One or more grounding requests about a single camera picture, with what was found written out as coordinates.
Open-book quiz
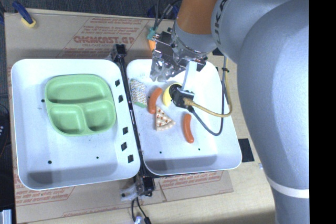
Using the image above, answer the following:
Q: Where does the yellow banana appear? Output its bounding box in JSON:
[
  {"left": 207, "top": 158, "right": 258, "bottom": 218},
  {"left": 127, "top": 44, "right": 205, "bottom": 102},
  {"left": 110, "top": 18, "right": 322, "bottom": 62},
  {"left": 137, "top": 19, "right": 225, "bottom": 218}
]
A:
[{"left": 162, "top": 82, "right": 183, "bottom": 107}]

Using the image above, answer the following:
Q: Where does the green divided plate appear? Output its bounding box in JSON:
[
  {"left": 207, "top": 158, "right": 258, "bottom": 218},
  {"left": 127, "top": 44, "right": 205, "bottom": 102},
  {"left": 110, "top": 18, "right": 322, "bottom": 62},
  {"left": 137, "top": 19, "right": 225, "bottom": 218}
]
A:
[{"left": 44, "top": 73, "right": 117, "bottom": 137}]

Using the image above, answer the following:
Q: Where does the thin black and white rod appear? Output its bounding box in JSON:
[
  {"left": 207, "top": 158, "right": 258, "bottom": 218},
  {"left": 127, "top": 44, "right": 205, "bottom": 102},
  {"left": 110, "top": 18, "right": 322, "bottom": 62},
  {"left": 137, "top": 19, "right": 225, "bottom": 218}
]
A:
[{"left": 118, "top": 57, "right": 145, "bottom": 179}]

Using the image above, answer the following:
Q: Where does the white packet with blue print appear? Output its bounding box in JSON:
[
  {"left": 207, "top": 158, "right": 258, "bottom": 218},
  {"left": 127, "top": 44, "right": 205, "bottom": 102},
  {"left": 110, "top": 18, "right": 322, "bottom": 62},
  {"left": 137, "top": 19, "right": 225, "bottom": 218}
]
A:
[{"left": 129, "top": 78, "right": 148, "bottom": 109}]

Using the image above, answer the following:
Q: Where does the white plastic tray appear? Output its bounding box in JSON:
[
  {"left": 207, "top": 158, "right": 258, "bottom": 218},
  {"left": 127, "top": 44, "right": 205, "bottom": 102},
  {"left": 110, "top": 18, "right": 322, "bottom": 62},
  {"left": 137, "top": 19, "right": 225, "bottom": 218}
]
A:
[
  {"left": 10, "top": 58, "right": 141, "bottom": 191},
  {"left": 125, "top": 59, "right": 243, "bottom": 177}
]

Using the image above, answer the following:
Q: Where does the black cylinder on white bracket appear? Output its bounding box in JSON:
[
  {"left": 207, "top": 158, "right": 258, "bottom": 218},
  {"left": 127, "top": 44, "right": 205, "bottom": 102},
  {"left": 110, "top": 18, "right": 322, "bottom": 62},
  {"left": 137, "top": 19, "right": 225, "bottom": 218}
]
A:
[{"left": 169, "top": 61, "right": 197, "bottom": 109}]

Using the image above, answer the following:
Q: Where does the pizza slice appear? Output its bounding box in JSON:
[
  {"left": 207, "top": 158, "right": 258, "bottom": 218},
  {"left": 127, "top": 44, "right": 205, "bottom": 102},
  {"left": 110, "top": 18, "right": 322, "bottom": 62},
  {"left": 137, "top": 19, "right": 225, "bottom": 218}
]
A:
[{"left": 154, "top": 105, "right": 176, "bottom": 132}]

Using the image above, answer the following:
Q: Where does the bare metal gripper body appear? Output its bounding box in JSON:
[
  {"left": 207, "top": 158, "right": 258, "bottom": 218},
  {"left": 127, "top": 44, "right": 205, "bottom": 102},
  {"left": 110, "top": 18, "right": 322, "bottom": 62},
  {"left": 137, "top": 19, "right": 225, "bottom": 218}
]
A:
[{"left": 151, "top": 30, "right": 208, "bottom": 73}]

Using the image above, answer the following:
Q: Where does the brown cardboard board red print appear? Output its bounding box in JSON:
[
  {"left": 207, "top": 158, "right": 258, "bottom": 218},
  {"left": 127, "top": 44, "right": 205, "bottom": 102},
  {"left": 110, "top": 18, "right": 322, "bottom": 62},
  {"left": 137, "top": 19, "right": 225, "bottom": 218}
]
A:
[{"left": 4, "top": 7, "right": 235, "bottom": 224}]

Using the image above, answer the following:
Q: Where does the orange sausage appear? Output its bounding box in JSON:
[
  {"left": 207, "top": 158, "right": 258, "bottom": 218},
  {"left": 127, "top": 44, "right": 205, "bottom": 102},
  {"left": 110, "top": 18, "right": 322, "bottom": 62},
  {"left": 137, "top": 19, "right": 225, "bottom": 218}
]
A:
[
  {"left": 148, "top": 87, "right": 163, "bottom": 115},
  {"left": 182, "top": 113, "right": 195, "bottom": 144}
]

